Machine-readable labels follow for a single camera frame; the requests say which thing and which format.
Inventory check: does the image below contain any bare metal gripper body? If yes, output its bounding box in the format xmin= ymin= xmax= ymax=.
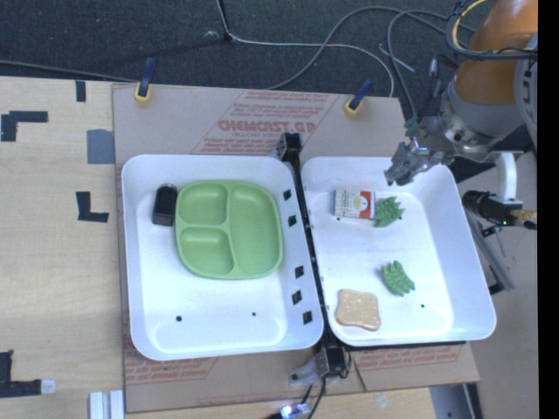
xmin=406 ymin=115 xmax=494 ymax=166

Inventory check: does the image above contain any green toy leafy vegetable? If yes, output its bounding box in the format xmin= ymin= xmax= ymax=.
xmin=379 ymin=259 xmax=417 ymax=298
xmin=373 ymin=196 xmax=406 ymax=228

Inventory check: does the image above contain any white carton red blue print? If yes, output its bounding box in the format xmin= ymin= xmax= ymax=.
xmin=333 ymin=189 xmax=376 ymax=220

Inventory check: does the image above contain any white plastic tray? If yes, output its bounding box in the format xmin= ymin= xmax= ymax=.
xmin=121 ymin=154 xmax=325 ymax=361
xmin=300 ymin=155 xmax=498 ymax=347

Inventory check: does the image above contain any thin black rod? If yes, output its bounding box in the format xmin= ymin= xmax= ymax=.
xmin=286 ymin=146 xmax=337 ymax=353

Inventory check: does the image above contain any tan toy bread slice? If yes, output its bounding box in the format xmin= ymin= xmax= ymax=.
xmin=335 ymin=288 xmax=382 ymax=332

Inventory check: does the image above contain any green divided plate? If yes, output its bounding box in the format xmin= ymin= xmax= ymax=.
xmin=175 ymin=180 xmax=285 ymax=280

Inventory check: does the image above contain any brown cardboard board red print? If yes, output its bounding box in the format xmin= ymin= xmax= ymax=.
xmin=111 ymin=83 xmax=480 ymax=413

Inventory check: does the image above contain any small black bottle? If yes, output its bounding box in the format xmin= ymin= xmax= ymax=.
xmin=151 ymin=183 xmax=179 ymax=227

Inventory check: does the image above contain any black cylinder on white bracket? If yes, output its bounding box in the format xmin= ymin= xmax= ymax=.
xmin=461 ymin=151 xmax=524 ymax=226

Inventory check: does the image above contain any black block with wires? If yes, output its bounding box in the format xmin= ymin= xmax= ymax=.
xmin=273 ymin=132 xmax=305 ymax=161
xmin=288 ymin=346 xmax=353 ymax=386

